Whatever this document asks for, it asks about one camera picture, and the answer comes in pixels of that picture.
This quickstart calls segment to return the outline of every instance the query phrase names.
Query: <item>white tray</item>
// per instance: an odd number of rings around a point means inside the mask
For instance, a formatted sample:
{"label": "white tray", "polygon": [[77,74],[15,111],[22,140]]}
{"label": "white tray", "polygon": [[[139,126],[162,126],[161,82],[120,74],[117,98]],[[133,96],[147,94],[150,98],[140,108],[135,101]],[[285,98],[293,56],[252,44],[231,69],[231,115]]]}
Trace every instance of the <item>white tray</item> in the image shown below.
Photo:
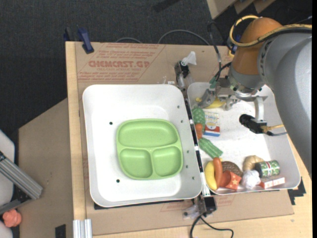
{"label": "white tray", "polygon": [[[197,105],[195,99],[197,97],[201,98],[209,86],[209,83],[199,82],[189,86],[188,97],[191,109]],[[264,119],[267,121],[268,126],[281,124],[282,121],[278,114],[272,91],[264,86],[259,93],[259,96],[267,96],[264,100]],[[287,135],[267,136],[264,134],[255,134],[240,124],[239,117],[242,114],[248,114],[255,117],[255,106],[253,102],[240,101],[239,103],[234,104],[232,109],[228,111],[225,111],[223,108],[207,109],[206,111],[219,114],[220,136],[204,137],[209,139],[215,146],[223,151],[221,156],[223,161],[234,162],[242,170],[244,159],[250,155],[257,155],[265,161],[277,160],[280,164],[280,176],[285,177],[285,184],[272,187],[270,190],[289,189],[298,186],[301,177]],[[202,163],[205,166],[207,162],[211,160],[211,157],[209,157],[203,150],[200,150],[200,152]],[[264,189],[259,186],[249,190],[239,186],[237,191],[219,188],[213,192],[219,195],[228,195],[263,190]]]}
{"label": "white tray", "polygon": [[[183,95],[171,85],[92,85],[83,93],[92,199],[100,206],[194,198],[202,190]],[[135,180],[120,168],[116,130],[131,119],[165,119],[178,130],[183,169],[171,178]]]}

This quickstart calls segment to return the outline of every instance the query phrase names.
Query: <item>blue clamp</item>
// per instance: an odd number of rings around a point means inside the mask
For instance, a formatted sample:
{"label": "blue clamp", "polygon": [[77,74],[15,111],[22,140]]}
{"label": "blue clamp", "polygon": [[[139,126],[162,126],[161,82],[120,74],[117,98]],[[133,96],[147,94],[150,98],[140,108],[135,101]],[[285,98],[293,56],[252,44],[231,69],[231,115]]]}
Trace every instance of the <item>blue clamp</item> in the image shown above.
{"label": "blue clamp", "polygon": [[89,36],[88,36],[88,32],[85,28],[83,27],[78,27],[78,36],[79,39],[84,42],[83,44],[83,49],[85,50],[85,52],[87,54],[90,54],[92,52],[94,52],[94,48],[91,46],[90,40],[89,40]]}

